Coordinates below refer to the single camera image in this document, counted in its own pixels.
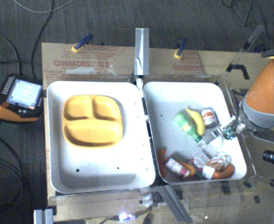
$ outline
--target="green bottle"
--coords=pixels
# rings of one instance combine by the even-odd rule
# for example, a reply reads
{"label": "green bottle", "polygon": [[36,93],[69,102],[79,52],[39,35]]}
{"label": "green bottle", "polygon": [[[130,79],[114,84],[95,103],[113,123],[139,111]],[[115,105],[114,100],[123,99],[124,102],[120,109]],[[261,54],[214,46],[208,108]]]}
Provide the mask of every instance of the green bottle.
{"label": "green bottle", "polygon": [[197,133],[196,127],[193,123],[184,115],[184,113],[178,113],[174,119],[180,125],[180,127],[187,133],[192,136],[194,140],[198,143],[202,137]]}

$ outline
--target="screen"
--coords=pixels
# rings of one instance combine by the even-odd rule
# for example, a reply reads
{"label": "screen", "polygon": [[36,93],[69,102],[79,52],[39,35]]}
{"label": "screen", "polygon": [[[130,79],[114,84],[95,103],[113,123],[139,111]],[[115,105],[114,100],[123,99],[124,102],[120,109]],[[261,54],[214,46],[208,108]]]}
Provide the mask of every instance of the screen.
{"label": "screen", "polygon": [[16,79],[7,102],[12,105],[35,109],[42,86]]}

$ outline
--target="blue clamp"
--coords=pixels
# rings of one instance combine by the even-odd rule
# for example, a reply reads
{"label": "blue clamp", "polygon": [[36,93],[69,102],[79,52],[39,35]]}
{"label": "blue clamp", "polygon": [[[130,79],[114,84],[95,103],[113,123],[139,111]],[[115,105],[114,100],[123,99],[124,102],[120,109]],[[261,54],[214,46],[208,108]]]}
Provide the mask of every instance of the blue clamp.
{"label": "blue clamp", "polygon": [[91,41],[93,36],[91,34],[85,36],[82,40],[80,40],[78,43],[74,44],[71,48],[74,52],[78,52],[80,49],[83,48],[85,44],[88,44],[89,41]]}
{"label": "blue clamp", "polygon": [[183,55],[183,49],[185,47],[185,44],[187,43],[187,38],[182,38],[180,40],[180,43],[178,45],[176,45],[176,51],[175,51],[175,57],[176,58],[181,58]]}

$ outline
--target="sausage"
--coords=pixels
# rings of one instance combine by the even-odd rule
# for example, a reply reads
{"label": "sausage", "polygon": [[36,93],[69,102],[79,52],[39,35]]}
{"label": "sausage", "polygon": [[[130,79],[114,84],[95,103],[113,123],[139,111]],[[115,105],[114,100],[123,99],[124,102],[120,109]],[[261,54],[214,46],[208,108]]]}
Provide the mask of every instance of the sausage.
{"label": "sausage", "polygon": [[214,179],[224,179],[231,177],[234,174],[235,167],[233,164],[228,165],[226,169],[221,172],[214,172],[212,178]]}
{"label": "sausage", "polygon": [[177,161],[177,162],[180,165],[182,165],[183,167],[185,167],[187,170],[190,171],[189,177],[192,177],[192,176],[194,176],[196,174],[196,170],[195,170],[195,168],[192,165],[190,165],[188,163],[185,163],[185,162],[181,162],[181,161]]}
{"label": "sausage", "polygon": [[164,148],[160,148],[157,151],[156,154],[156,158],[157,158],[157,164],[159,166],[159,171],[162,177],[166,177],[167,176],[167,171],[165,168],[165,154],[166,154],[166,150]]}

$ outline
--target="gray carpet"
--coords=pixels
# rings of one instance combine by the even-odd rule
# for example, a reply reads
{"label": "gray carpet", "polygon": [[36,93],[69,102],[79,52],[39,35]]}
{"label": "gray carpet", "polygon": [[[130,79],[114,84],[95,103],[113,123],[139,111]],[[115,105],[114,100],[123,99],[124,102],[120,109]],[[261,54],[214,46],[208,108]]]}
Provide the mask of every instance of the gray carpet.
{"label": "gray carpet", "polygon": [[[51,9],[52,0],[17,0],[35,11]],[[54,0],[57,8],[70,0]],[[173,49],[186,37],[186,49],[239,51],[257,25],[266,35],[254,46],[258,51],[274,49],[274,0],[77,0],[52,13],[45,26],[34,61],[41,63],[41,43],[76,43],[87,34],[90,44],[134,46],[135,28],[149,28],[150,47]],[[49,16],[28,11],[12,0],[0,0],[0,35],[7,38],[21,60],[31,60],[37,37]],[[0,61],[16,59],[10,45],[0,37]],[[32,77],[31,65],[21,62],[22,74]],[[0,63],[0,83],[9,73],[18,73],[17,63]],[[38,79],[42,67],[34,65]],[[32,223],[33,209],[44,209],[46,170],[44,120],[14,125],[1,123],[0,138],[19,156],[23,192],[16,207],[0,215],[0,223]],[[4,144],[0,157],[17,165]],[[0,168],[0,204],[17,198],[19,183],[11,171]]]}

